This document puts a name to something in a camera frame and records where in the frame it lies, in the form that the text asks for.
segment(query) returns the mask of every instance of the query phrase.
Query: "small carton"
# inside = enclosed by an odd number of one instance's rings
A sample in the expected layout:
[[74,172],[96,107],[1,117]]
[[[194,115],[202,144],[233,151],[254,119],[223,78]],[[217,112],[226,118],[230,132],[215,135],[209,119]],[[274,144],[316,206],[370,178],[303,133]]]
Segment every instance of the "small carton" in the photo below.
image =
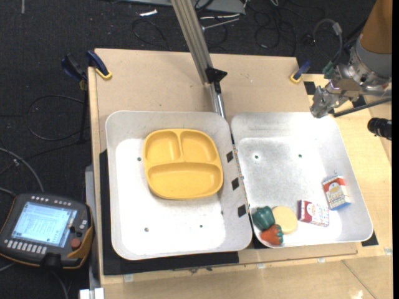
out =
[[330,212],[327,206],[309,201],[299,201],[299,220],[313,225],[327,227],[330,224]]
[[343,177],[336,176],[323,182],[323,188],[329,202],[329,207],[332,211],[350,204],[349,195]]

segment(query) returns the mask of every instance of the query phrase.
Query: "yellow plate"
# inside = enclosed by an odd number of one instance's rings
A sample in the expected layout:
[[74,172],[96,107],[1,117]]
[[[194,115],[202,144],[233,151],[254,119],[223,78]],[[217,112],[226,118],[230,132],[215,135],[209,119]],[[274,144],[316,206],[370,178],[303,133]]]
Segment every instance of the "yellow plate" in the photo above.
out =
[[155,131],[146,137],[143,154],[148,185],[162,198],[206,197],[218,192],[223,184],[218,149],[201,131]]

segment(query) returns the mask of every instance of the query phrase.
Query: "screen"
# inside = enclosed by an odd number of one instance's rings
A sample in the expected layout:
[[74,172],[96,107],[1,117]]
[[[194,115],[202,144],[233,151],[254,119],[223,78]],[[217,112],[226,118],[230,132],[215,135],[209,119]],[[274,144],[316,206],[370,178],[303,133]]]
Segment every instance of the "screen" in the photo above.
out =
[[27,202],[12,236],[56,247],[64,247],[77,210]]

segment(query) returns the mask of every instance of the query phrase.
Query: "wooden table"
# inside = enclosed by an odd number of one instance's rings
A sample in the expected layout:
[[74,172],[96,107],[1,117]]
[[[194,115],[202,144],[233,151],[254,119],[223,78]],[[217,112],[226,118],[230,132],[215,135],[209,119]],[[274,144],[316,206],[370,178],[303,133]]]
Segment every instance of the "wooden table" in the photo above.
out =
[[[97,49],[113,77],[89,68],[95,211],[101,218],[99,154],[106,149],[105,120],[119,110],[212,111],[189,53]],[[295,58],[211,55],[228,72],[221,82],[228,122],[240,112],[308,112],[304,83],[289,81]],[[304,80],[324,86],[320,75]],[[390,114],[390,104],[383,108]],[[372,219],[378,245],[360,242],[254,249],[239,252],[239,264],[134,275],[102,273],[102,226],[97,221],[98,276],[108,298],[393,298],[392,167],[390,141],[367,130],[372,115],[362,110],[336,118]]]

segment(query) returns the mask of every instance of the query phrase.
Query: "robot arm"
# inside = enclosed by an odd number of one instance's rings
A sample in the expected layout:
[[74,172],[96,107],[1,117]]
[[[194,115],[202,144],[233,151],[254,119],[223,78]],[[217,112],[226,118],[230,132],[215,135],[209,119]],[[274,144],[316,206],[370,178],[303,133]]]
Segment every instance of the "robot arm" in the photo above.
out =
[[392,9],[392,0],[376,1],[348,64],[336,65],[328,84],[317,87],[310,107],[315,117],[361,95],[391,95],[386,88],[392,80]]

